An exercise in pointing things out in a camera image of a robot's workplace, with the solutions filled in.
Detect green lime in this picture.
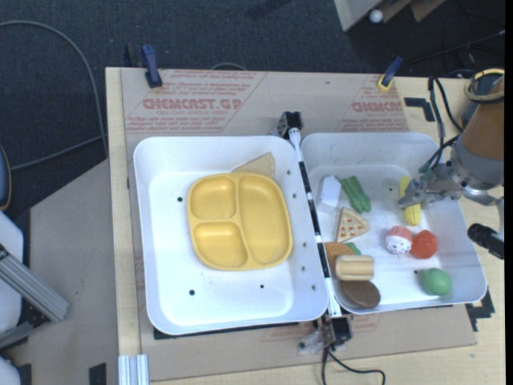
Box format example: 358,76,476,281
420,267,454,297

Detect tan hot dog bun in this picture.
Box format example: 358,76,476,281
333,253,376,282

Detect green beans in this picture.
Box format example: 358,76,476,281
339,175,373,214

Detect white carton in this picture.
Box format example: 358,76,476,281
316,174,343,213

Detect tan bread slice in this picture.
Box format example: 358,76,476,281
231,152,277,180

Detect brown cardboard board red print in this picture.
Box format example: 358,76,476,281
119,68,479,381

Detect yellow corn cob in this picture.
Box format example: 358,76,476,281
398,176,423,227

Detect white plastic tray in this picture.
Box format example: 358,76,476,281
299,132,489,316
132,135,331,335

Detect thin black and white rod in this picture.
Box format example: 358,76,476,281
289,128,338,317

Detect orange cracker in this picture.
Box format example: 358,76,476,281
323,241,356,271

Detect brown round biscuit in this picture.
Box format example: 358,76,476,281
339,279,382,310

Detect red tomato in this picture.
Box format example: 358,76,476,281
410,229,438,261

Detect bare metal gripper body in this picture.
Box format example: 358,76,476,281
419,164,505,207

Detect black cylinder on white bracket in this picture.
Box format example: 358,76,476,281
467,197,505,261

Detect pizza slice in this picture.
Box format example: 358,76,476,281
335,206,370,245

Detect yellow divided plate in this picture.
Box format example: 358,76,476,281
187,172,294,272

